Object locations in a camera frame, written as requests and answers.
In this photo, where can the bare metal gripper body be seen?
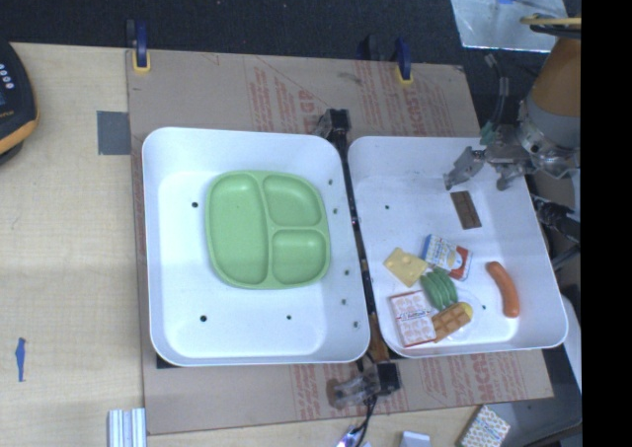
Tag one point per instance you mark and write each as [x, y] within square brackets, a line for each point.
[511, 149]

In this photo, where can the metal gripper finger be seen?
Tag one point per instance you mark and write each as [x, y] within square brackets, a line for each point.
[511, 173]
[466, 166]

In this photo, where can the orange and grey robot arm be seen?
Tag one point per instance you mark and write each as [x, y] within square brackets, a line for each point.
[558, 75]

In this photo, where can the brown chocolate bar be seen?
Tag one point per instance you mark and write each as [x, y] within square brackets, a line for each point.
[465, 209]

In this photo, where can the white plastic tray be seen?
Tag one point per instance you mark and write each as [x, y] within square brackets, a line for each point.
[405, 178]
[187, 247]

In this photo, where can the white blue red carton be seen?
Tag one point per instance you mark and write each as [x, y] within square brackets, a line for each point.
[444, 255]

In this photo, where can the orange sausage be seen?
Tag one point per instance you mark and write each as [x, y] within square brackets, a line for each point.
[506, 289]

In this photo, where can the yellow cheese wedge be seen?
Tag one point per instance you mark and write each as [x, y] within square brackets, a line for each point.
[405, 266]

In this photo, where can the thin black rod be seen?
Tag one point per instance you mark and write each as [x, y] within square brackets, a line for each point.
[353, 210]

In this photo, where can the brown waffle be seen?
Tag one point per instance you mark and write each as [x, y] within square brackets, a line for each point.
[449, 321]

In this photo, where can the white red patterned packet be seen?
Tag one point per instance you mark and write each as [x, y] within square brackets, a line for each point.
[410, 319]

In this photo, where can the green divided plate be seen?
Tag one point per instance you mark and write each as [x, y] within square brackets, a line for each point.
[237, 233]

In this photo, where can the white orange patterned packet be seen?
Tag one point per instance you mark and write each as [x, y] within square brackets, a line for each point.
[484, 430]

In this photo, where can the brown cardboard board red print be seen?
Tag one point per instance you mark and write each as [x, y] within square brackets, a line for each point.
[207, 90]

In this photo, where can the small white box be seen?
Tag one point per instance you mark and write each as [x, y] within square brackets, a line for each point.
[414, 439]

